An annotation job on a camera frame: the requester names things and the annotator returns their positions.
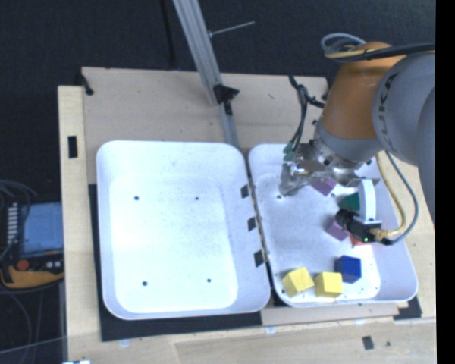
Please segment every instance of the purple block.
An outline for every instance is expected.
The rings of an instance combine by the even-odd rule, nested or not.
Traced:
[[[345,239],[347,236],[349,236],[349,232],[347,232],[345,229],[343,229],[336,221],[335,219],[332,220],[331,224],[328,226],[328,228],[325,230],[328,234],[331,236],[335,237],[336,239],[342,241]]]
[[[324,196],[328,196],[336,186],[337,182],[332,178],[328,178],[325,182],[317,180],[312,184],[312,187],[322,193]]]
[[[362,276],[361,259],[352,256],[341,256],[334,263],[334,271],[342,274],[342,281],[354,283]]]

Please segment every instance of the wooden table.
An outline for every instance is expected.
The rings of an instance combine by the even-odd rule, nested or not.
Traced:
[[[416,274],[422,316],[395,321],[408,303],[376,303],[314,309],[276,307],[261,311],[262,326],[195,334],[101,340],[93,261],[88,184],[96,182],[96,151],[109,140],[224,142],[218,109],[210,107],[197,72],[85,67],[93,89],[58,88],[61,195],[68,359],[114,362],[436,362],[435,230],[418,171],[397,162],[420,202],[420,217],[406,238]],[[287,77],[222,74],[240,90],[234,121],[242,151],[260,143],[286,143],[300,120]],[[311,96],[327,90],[323,77],[297,77]],[[320,109],[310,106],[304,140]],[[411,206],[409,196],[401,196]],[[369,337],[374,347],[365,347]]]

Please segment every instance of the yellow cube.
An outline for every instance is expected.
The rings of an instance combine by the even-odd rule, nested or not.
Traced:
[[[281,279],[281,283],[283,283],[283,287],[290,297],[315,286],[312,277],[305,267],[288,272]]]
[[[340,272],[322,272],[315,277],[317,297],[338,297],[344,291]]]

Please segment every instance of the white tray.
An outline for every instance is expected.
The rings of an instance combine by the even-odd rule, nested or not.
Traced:
[[[96,169],[102,294],[112,314],[160,319],[267,304],[271,288],[237,149],[116,140],[100,148]]]
[[[404,241],[392,246],[371,243],[353,246],[350,238],[339,241],[325,232],[338,211],[338,201],[357,189],[337,185],[324,196],[313,187],[303,187],[295,196],[278,191],[283,161],[283,144],[262,144],[249,153],[249,167],[261,220],[272,280],[277,295],[294,307],[328,304],[407,301],[416,295],[418,281]],[[357,171],[359,176],[381,178],[375,161]],[[376,217],[383,228],[397,228],[397,218],[384,181],[375,186]],[[334,270],[334,260],[342,255],[361,259],[362,277],[343,283],[336,297],[317,297],[315,288],[293,297],[285,293],[281,279],[286,273],[305,266],[312,278]]]

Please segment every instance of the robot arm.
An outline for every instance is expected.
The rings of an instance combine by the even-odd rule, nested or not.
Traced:
[[[356,170],[385,150],[417,166],[435,224],[434,50],[364,42],[332,54],[355,60],[338,71],[314,137],[288,155],[281,193],[293,195],[328,178],[356,187],[361,182]]]

